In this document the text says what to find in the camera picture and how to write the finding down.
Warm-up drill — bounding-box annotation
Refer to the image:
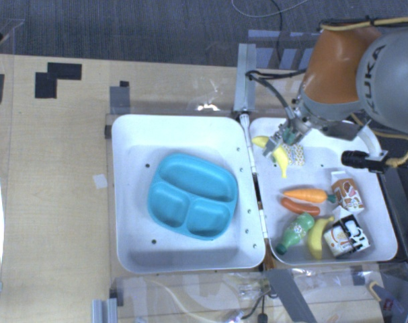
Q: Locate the white and black carton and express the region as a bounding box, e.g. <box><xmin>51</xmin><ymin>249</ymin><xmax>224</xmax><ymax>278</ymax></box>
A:
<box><xmin>323</xmin><ymin>205</ymin><xmax>371</xmax><ymax>258</ymax></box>

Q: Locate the orange carrot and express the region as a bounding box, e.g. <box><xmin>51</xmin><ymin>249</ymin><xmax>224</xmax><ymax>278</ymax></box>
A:
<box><xmin>282</xmin><ymin>188</ymin><xmax>337</xmax><ymax>205</ymax></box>

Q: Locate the green bottle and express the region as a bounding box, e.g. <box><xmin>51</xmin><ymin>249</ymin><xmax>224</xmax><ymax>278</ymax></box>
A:
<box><xmin>274</xmin><ymin>211</ymin><xmax>316</xmax><ymax>256</ymax></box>

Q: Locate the black cylinder on white bracket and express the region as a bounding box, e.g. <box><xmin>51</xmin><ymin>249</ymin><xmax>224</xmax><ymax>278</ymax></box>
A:
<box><xmin>341</xmin><ymin>119</ymin><xmax>390</xmax><ymax>174</ymax></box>

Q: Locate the yellow banana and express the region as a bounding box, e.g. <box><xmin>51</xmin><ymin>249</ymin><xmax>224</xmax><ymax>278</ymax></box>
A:
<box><xmin>251</xmin><ymin>135</ymin><xmax>290</xmax><ymax>179</ymax></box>
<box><xmin>306</xmin><ymin>215</ymin><xmax>336</xmax><ymax>260</ymax></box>

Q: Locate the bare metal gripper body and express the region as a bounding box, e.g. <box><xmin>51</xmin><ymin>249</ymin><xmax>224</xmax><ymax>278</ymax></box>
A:
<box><xmin>273</xmin><ymin>107</ymin><xmax>323</xmax><ymax>147</ymax></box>

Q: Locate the white plastic tray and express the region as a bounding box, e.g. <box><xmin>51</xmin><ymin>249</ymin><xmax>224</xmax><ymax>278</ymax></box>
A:
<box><xmin>110</xmin><ymin>113</ymin><xmax>267</xmax><ymax>275</ymax></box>
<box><xmin>249</xmin><ymin>116</ymin><xmax>399</xmax><ymax>266</ymax></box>

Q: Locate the blue divided plate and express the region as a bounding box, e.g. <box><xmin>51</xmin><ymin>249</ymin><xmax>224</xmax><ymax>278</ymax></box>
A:
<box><xmin>147</xmin><ymin>152</ymin><xmax>239</xmax><ymax>242</ymax></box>

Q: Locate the red sausage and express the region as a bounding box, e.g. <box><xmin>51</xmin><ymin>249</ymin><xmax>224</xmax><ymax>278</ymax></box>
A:
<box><xmin>280</xmin><ymin>197</ymin><xmax>321</xmax><ymax>216</ymax></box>

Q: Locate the brown and white carton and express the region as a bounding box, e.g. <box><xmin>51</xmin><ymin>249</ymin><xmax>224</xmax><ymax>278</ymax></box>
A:
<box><xmin>330</xmin><ymin>170</ymin><xmax>365</xmax><ymax>213</ymax></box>

